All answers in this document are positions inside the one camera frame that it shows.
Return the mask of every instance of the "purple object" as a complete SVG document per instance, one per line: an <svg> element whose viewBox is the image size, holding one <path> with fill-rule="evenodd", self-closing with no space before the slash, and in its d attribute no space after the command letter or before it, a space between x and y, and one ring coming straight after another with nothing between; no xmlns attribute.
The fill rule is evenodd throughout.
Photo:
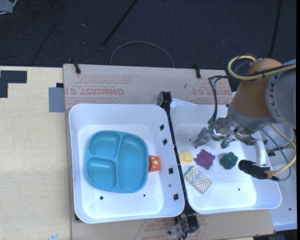
<svg viewBox="0 0 300 240"><path fill-rule="evenodd" d="M194 161L197 165L206 168L207 170L212 166L214 159L216 158L215 155L201 149L200 153L196 156Z"/></svg>

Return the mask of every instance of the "orange object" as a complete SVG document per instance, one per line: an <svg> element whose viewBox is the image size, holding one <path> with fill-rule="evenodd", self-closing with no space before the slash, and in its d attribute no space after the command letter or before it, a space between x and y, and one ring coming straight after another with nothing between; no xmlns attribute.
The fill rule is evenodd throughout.
<svg viewBox="0 0 300 240"><path fill-rule="evenodd" d="M160 166L160 157L149 155L149 170L148 172L155 172L159 171L161 168Z"/></svg>

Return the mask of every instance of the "yellow cable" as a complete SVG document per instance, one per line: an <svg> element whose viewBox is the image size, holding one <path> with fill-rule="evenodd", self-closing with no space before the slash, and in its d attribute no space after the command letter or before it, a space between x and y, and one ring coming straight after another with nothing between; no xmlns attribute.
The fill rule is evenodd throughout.
<svg viewBox="0 0 300 240"><path fill-rule="evenodd" d="M289 168L297 159L297 147L295 144L293 144L286 136L284 136L274 125L270 124L270 126L282 137L284 138L294 149L294 157L293 159L285 166L283 166L279 170L265 170L264 173L267 174L269 177L273 175L277 175L278 173L281 173L285 169Z"/></svg>
<svg viewBox="0 0 300 240"><path fill-rule="evenodd" d="M271 72L266 72L266 73L263 73L263 74L259 74L259 75L252 75L252 76L242 76L242 75L238 75L236 73L234 73L231 69L231 66L232 64L234 63L234 61L238 60L238 59L250 59L252 60L253 62L256 61L257 59L253 56L250 56L250 55L241 55L241 56L237 56L237 57L234 57L229 63L228 63L228 72L230 73L230 75L232 75L234 78L237 78L237 79L241 79L241 80L255 80L255 79L258 79L258 78L262 78L264 76L270 76L272 74L276 74L276 73L279 73L279 72L282 72L282 71L288 71L288 70L293 70L296 68L296 64L292 64L292 65L289 65L289 66L286 66L286 67L282 67L280 69L277 69L277 70L273 70Z"/></svg>

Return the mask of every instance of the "small blue object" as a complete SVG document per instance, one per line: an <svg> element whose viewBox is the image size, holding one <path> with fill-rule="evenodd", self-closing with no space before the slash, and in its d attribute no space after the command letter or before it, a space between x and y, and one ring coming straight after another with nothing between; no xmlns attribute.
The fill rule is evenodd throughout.
<svg viewBox="0 0 300 240"><path fill-rule="evenodd" d="M139 136L104 130L90 138L85 156L85 175L94 187L134 193L146 184L148 170L148 147Z"/></svg>

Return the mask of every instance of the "robotic arm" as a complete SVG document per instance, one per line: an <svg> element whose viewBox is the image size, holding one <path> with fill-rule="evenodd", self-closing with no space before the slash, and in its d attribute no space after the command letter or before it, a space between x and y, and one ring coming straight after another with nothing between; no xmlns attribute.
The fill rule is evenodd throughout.
<svg viewBox="0 0 300 240"><path fill-rule="evenodd" d="M245 75L232 71L231 65L238 59L253 60ZM241 82L228 106L227 116L211 118L208 122L209 127L204 127L194 141L195 148L207 143L213 137L222 141L222 148L228 147L232 141L239 140L246 145L255 145L258 153L258 140L252 135L265 126L280 123L296 129L295 59L281 64L271 58L238 56L229 62L228 71L233 77L241 79ZM258 179L271 179L278 173L247 160L240 161L239 169Z"/></svg>

